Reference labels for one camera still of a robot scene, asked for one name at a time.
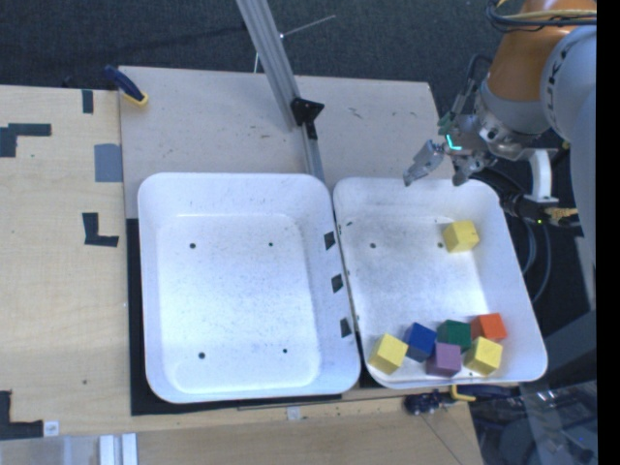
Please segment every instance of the block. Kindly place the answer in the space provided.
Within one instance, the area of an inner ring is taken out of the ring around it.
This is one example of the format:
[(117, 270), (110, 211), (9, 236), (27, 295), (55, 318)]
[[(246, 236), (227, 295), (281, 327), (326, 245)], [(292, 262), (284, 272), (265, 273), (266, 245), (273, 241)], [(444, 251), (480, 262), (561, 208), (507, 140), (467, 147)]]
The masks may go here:
[(407, 348), (407, 343), (385, 333), (375, 343), (368, 364), (386, 374), (391, 374), (402, 365)]
[(423, 362), (429, 358), (435, 348), (437, 332), (425, 325), (414, 322), (405, 331), (403, 341), (407, 343), (407, 357)]
[(442, 231), (442, 236), (451, 253), (471, 250), (481, 240), (476, 226), (470, 220), (452, 222)]
[(491, 341), (500, 341), (508, 336), (502, 315), (497, 312), (478, 315), (469, 325), (472, 330), (472, 340), (482, 336)]
[(463, 353), (472, 347), (472, 328), (466, 322), (444, 321), (437, 327), (437, 341), (458, 345)]
[(431, 376), (452, 377), (462, 368), (458, 345), (435, 343), (433, 354), (426, 360), (426, 373)]
[(479, 336), (472, 344), (472, 347), (465, 353), (463, 365), (470, 370), (487, 376), (500, 368), (503, 350), (504, 348), (501, 344)]

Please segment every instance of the black floor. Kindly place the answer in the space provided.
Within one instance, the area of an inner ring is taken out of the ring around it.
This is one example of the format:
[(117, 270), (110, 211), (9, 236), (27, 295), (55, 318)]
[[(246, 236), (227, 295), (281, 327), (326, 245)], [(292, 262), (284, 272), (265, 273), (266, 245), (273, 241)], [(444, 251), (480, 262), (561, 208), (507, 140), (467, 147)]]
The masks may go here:
[[(470, 58), (492, 56), (502, 38), (484, 16), (486, 1), (268, 0), (296, 74), (425, 81), (440, 116)], [(0, 84), (109, 89), (107, 64), (251, 72), (254, 62), (234, 0), (0, 0)], [(527, 168), (506, 172), (530, 184)], [(558, 163), (554, 184), (570, 203), (568, 158)], [(508, 219), (524, 263), (528, 233)], [(548, 244), (545, 230), (536, 229), (538, 253), (526, 275), (544, 336), (590, 309), (574, 241), (579, 230), (546, 231)]]

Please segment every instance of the empty white tray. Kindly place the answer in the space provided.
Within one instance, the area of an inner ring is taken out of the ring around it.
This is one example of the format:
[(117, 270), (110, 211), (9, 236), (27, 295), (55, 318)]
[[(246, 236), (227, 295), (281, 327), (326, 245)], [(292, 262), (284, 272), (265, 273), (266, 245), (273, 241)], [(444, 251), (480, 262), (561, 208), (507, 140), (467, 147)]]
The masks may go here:
[(360, 370), (327, 187), (307, 174), (139, 187), (146, 377), (172, 403), (337, 394)]
[[(469, 322), (499, 312), (508, 337), (500, 368), (482, 376), (463, 368), (452, 378), (425, 373), (425, 364), (405, 357), (387, 375), (366, 364), (387, 388), (494, 384), (538, 379), (546, 350), (525, 288), (506, 217), (495, 192), (471, 180), (352, 177), (339, 181), (333, 204), (364, 359), (379, 337), (401, 338), (413, 322), (436, 329), (445, 320)], [(442, 230), (472, 220), (480, 243), (450, 253)]]

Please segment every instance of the green light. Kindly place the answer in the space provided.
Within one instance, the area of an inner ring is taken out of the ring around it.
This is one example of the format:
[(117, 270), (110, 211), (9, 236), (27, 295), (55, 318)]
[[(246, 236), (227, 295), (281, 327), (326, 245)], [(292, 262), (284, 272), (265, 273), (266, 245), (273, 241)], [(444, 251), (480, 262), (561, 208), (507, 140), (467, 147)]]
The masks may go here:
[(452, 144), (452, 138), (450, 137), (450, 135), (446, 135), (446, 140), (448, 141), (448, 146), (451, 150), (462, 150), (463, 149), (462, 146), (455, 146), (454, 144)]

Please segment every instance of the purple block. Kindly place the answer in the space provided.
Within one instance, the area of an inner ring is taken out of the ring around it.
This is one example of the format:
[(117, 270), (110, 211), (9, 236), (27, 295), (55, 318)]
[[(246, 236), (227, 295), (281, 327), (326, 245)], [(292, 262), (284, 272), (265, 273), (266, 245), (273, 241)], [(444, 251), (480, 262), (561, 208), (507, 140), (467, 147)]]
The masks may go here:
[(403, 341), (409, 345), (407, 357), (415, 361), (425, 361), (433, 353), (437, 332), (414, 322), (405, 331)]
[(461, 347), (448, 343), (435, 343), (435, 351), (426, 360), (426, 373), (432, 376), (452, 377), (460, 371)]

